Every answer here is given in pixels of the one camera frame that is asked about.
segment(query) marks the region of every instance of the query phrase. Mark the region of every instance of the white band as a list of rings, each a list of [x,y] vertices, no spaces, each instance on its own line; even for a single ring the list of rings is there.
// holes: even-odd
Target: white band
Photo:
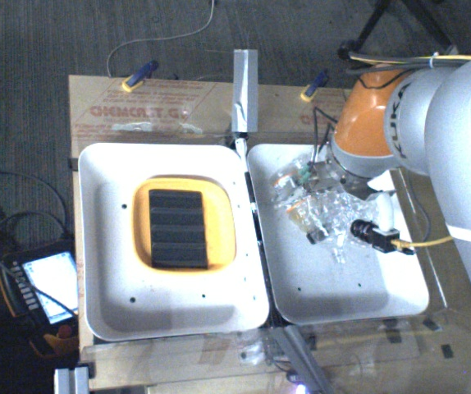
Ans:
[[[452,227],[446,223],[450,235],[457,240],[471,242],[471,229],[464,229],[462,227]]]

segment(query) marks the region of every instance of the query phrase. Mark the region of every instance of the cable tie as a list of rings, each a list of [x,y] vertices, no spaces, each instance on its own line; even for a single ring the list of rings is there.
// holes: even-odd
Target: cable tie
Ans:
[[[436,51],[430,58],[429,58],[429,68],[434,68],[434,59],[436,57],[438,57],[440,55],[440,53],[438,51]]]

